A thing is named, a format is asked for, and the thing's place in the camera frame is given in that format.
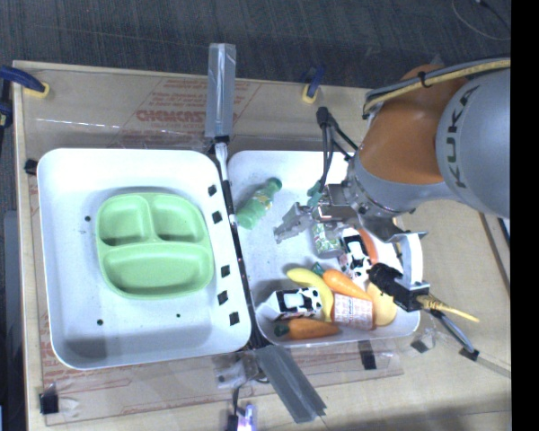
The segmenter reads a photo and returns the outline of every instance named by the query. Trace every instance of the green bottle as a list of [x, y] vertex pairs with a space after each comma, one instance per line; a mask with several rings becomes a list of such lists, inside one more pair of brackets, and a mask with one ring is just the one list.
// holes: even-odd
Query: green bottle
[[237, 211], [237, 223], [251, 230], [265, 216], [273, 204], [273, 196], [281, 190], [281, 180], [272, 177], [268, 179], [263, 189], [256, 190], [253, 196]]

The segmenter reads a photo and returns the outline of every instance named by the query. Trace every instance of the toy carrot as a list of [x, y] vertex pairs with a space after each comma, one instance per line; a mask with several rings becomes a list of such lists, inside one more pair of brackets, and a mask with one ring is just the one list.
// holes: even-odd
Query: toy carrot
[[323, 272], [323, 281], [333, 292], [338, 294], [362, 300], [372, 300], [371, 295], [335, 268], [329, 268]]
[[274, 333], [281, 337], [288, 334], [293, 340], [301, 339], [319, 339], [335, 335], [340, 331], [340, 328], [331, 322], [313, 320], [310, 318], [295, 318], [289, 320], [286, 325], [279, 324], [274, 329]]
[[374, 240], [371, 239], [369, 233], [363, 228], [359, 229], [358, 232], [359, 236], [361, 236], [361, 241], [363, 241], [366, 246], [367, 255], [369, 256], [369, 260], [371, 260], [371, 264], [375, 265], [379, 261], [379, 256], [377, 255], [377, 248]]

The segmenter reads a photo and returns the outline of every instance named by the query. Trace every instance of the dark floor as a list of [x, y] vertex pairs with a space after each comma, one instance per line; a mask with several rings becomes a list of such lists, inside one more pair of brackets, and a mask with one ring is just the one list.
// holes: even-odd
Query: dark floor
[[[511, 0], [0, 0], [0, 66], [27, 59], [205, 74], [209, 43], [227, 42], [237, 48], [238, 77], [297, 82], [311, 66], [324, 66], [324, 84], [377, 87], [437, 56], [453, 65], [508, 55], [510, 23]], [[13, 209], [7, 129], [3, 335], [4, 214]]]

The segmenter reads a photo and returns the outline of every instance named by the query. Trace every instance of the black clip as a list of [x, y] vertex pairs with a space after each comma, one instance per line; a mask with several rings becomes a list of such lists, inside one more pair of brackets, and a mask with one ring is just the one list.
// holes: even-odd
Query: black clip
[[24, 164], [24, 170], [27, 174], [30, 174], [30, 176], [35, 176], [36, 168], [38, 168], [38, 162], [36, 160], [26, 160], [26, 164]]
[[361, 364], [365, 370], [377, 369], [376, 353], [369, 340], [358, 342], [359, 355], [361, 356]]
[[417, 74], [417, 77], [420, 79], [421, 81], [421, 85], [424, 87], [424, 88], [430, 88], [431, 87], [431, 84], [426, 84], [425, 83], [425, 77], [427, 76], [427, 72], [419, 72]]
[[479, 357], [479, 350], [474, 349], [473, 351], [469, 351], [466, 347], [463, 347], [459, 351], [459, 354], [471, 361], [477, 362], [477, 358]]
[[55, 391], [46, 391], [40, 395], [40, 413], [42, 415], [58, 413], [59, 411], [60, 409], [57, 404], [57, 394]]

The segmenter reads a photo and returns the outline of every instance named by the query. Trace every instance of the green plastic plate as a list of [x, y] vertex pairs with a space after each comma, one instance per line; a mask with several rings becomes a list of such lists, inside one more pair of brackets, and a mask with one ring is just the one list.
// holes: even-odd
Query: green plastic plate
[[107, 199], [96, 218], [102, 274], [132, 298], [186, 295], [214, 276], [214, 253], [199, 209], [186, 198], [133, 193]]

